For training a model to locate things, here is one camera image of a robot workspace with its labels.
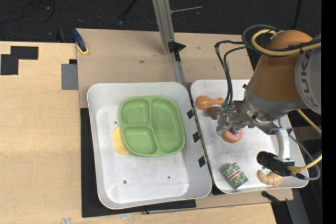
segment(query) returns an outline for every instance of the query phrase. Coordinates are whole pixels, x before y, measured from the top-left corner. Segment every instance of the table surface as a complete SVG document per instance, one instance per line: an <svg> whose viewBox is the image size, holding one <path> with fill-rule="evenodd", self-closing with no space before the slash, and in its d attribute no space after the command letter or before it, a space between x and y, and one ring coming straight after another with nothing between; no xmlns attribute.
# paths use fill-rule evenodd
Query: table surface
<svg viewBox="0 0 336 224"><path fill-rule="evenodd" d="M159 33L81 30L84 39L88 35L96 35L96 41L101 40L99 33L106 39L119 36L127 42L130 38L131 41L135 39L137 44L142 44L145 39L151 40L159 48L161 45ZM184 39L186 44L194 44L194 52L197 54L202 50L202 57L206 57L206 51L210 55L214 43L228 38L237 39L237 36L207 34L211 50L205 45L201 47L200 38L204 38L203 34L175 33L177 42L183 43ZM80 102L80 91L83 89L85 92L85 87L94 83L90 76L87 76L88 81L83 79L81 73L81 66L85 61L88 62L88 58L78 56L75 44L39 42L1 41L0 54L10 54L11 46L37 46L39 57L38 60L19 60L18 75L0 76L1 222L61 223L62 218L69 217L71 223L124 223L125 220L120 215L81 217L80 107L85 107L85 101ZM149 51L153 49L151 45L147 47ZM134 64L139 66L147 63L151 72L155 73L153 66L160 61L150 64L150 59L159 58L160 56L153 54L160 55L160 49L150 55L145 50L143 56L149 59L138 54L134 58ZM219 75L220 69L215 67L218 63L210 67L212 72L208 75L206 71L197 73L195 70L204 69L204 66L195 66L190 55L185 55L186 62L183 61L182 53L181 56L187 82L197 77L204 79L213 75L214 79L218 79L223 75ZM139 57L146 59L143 60L145 63L140 63ZM241 69L240 75L233 72L234 79L251 75L247 52L241 51L232 57L237 63L247 62L246 69ZM76 58L79 63L79 91L62 90L61 64L67 64L69 59ZM124 80L127 79L126 75L119 75ZM114 76L109 82L117 80L118 77ZM290 189L272 190L269 193L280 200L292 199ZM128 223L276 223L269 200L257 191L237 195L209 195L198 199L196 204L196 209L179 212L153 212L149 215L132 213L129 214Z"/></svg>

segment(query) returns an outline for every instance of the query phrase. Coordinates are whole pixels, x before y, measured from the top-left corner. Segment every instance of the wooden table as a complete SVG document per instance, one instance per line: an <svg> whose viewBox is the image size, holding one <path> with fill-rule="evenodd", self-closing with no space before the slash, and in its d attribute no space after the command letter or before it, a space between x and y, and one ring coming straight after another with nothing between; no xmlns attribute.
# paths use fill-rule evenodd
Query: wooden table
<svg viewBox="0 0 336 224"><path fill-rule="evenodd" d="M87 45L91 46L93 60L90 60L90 55L78 55L75 44L0 42L0 54L10 54L11 46L39 48L38 60L19 60L18 75L0 76L1 223L61 223L62 218L66 217L70 218L71 223L102 224L276 223L269 200L259 192L210 195L198 199L196 209L154 212L149 215L132 213L128 220L122 220L120 215L82 218L80 108L86 107L87 87L96 81L148 81L151 73L140 78L134 73L139 72L139 68L148 68L154 74L153 66L165 63L169 68L169 62L163 60L166 56L161 54L159 33L88 29L79 31ZM213 45L217 41L237 36L176 33L175 38L177 42L189 45L189 49L181 52L181 57L187 82L192 82L197 78L222 78L218 62L206 65L209 63L207 57L211 55L211 59L216 59ZM91 45L92 41L104 44L104 40L115 41L114 44L109 43L110 52L105 54L110 65L104 65L101 58L98 58L99 62L94 60L96 55L93 55L95 49ZM141 45L144 47L145 44L147 50L130 52L115 49L115 46L120 48L124 44L133 44L137 48ZM154 52L153 44L159 46ZM112 59L109 58L110 54L114 54ZM131 57L132 64L126 62L128 57ZM67 64L69 59L76 58L79 91L62 90L61 64ZM150 62L150 59L158 58L158 62ZM232 59L230 67L233 78L243 79L251 75L247 52L240 51L235 56L232 55ZM124 61L124 66L130 68L122 68L118 65L120 61ZM234 66L240 66L242 61L246 61L246 69L240 69L239 72ZM118 65L119 69L110 69L113 65ZM104 66L106 76L94 77L96 66ZM163 75L158 77L153 75L151 81L165 81L165 75L170 76L171 72L161 74ZM290 189L269 193L280 200L292 199Z"/></svg>

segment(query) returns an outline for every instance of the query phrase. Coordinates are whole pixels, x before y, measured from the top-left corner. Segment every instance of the yellow cable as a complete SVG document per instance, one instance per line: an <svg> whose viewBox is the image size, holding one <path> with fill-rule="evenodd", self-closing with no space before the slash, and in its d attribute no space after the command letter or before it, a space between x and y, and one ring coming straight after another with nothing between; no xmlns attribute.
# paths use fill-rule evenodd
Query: yellow cable
<svg viewBox="0 0 336 224"><path fill-rule="evenodd" d="M266 48L261 47L260 45L258 45L258 43L256 42L256 38L264 33L270 33L270 34L276 34L276 32L274 30L270 30L270 29L264 29L264 30L260 30L258 32L256 32L251 39L251 43L252 45L260 52L267 54L267 55L272 55L272 56L290 56L290 55L294 55L294 54L298 54L300 51L307 51L307 50L313 50L313 49L317 49L320 48L322 46L322 43L316 43L316 44L312 44L312 45L308 45L305 47L302 47L301 49L294 49L294 50L288 50L288 51L273 51L273 50L269 50Z"/></svg>
<svg viewBox="0 0 336 224"><path fill-rule="evenodd" d="M312 126L315 131L317 131L320 135L322 135L322 130L318 128L303 112L302 110L298 109L297 112L307 121L310 126ZM320 162L322 160L322 154L318 156L314 161L311 163L303 166L303 167L297 167L297 166L288 166L288 169L292 172L292 174L297 174L299 172L302 172L306 169L309 169L310 167L313 167L316 163Z"/></svg>

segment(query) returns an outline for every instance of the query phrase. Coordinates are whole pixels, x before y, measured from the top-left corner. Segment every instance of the green divided plate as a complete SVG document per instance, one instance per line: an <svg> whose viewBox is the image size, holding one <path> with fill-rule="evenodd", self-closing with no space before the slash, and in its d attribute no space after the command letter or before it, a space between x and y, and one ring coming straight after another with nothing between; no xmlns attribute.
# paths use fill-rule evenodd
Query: green divided plate
<svg viewBox="0 0 336 224"><path fill-rule="evenodd" d="M185 143L177 105L164 97L133 97L120 106L121 135L126 148L137 156L165 156Z"/></svg>

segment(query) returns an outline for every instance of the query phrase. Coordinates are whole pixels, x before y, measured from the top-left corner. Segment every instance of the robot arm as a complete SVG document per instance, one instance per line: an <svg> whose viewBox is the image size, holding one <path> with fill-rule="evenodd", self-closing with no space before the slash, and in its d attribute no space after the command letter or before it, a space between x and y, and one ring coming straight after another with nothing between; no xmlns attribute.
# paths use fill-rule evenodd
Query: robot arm
<svg viewBox="0 0 336 224"><path fill-rule="evenodd" d="M303 50L302 44L313 49ZM297 46L298 52L289 50ZM260 152L257 161L278 175L289 176L293 170L288 168L294 166L294 160L289 156L288 138L292 129L281 128L275 121L292 110L304 108L321 114L321 35L312 39L296 30L274 31L263 50L264 53L275 51L274 54L280 57L261 55L249 84L245 86L244 100L233 101L230 106L222 105L217 134L224 138L225 133L235 135L248 126L276 135L279 155Z"/></svg>

